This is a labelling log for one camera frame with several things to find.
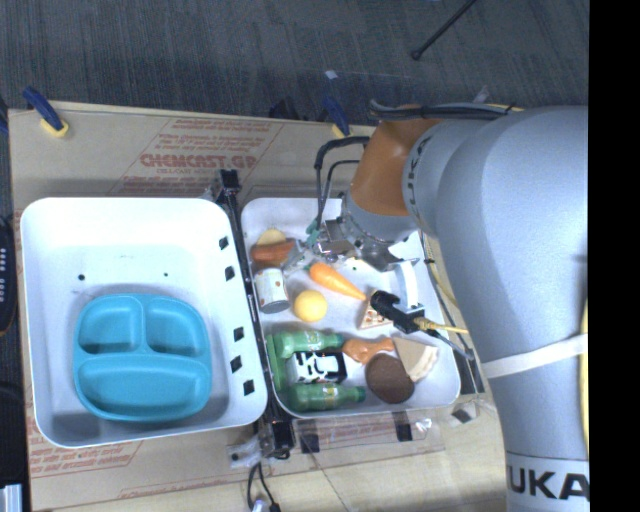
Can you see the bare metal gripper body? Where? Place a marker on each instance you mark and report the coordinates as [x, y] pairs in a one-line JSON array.
[[345, 245]]

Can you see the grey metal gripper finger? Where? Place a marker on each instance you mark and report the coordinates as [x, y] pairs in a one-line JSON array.
[[330, 258], [296, 257]]

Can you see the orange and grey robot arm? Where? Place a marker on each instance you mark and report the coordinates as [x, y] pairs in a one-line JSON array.
[[500, 240]]

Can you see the orange carrot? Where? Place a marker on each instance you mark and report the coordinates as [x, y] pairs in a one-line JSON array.
[[332, 280]]

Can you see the sausage in bread bun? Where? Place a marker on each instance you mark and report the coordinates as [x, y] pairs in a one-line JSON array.
[[270, 250]]

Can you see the white can with orange dots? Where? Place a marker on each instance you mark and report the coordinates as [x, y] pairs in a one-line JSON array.
[[271, 290]]

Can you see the white plastic tray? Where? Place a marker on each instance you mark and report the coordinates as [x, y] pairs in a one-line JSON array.
[[280, 215], [130, 235]]

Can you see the yellow ball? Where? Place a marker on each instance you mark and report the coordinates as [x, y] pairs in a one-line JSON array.
[[310, 306]]

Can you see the slice of pizza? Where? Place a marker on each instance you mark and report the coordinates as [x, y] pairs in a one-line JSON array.
[[370, 319]]

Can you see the green plastic bottle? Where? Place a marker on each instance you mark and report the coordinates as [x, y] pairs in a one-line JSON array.
[[320, 397], [305, 342]]

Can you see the orange chicken drumstick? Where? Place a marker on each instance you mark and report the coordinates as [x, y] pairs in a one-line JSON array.
[[365, 349]]

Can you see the green flat plastic piece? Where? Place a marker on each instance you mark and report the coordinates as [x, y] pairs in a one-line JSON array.
[[274, 365]]

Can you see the tan pie slice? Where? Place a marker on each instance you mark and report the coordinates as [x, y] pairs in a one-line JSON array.
[[415, 357]]

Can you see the brown round biscuit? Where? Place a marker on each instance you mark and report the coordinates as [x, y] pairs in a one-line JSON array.
[[389, 379]]

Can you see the blue divided plate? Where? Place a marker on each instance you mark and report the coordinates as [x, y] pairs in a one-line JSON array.
[[142, 370]]

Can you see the brown cardboard board red print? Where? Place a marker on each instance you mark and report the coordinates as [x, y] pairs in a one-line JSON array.
[[125, 150]]

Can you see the black cylinder on white bracket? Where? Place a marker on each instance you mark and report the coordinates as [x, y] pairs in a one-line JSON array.
[[397, 310]]

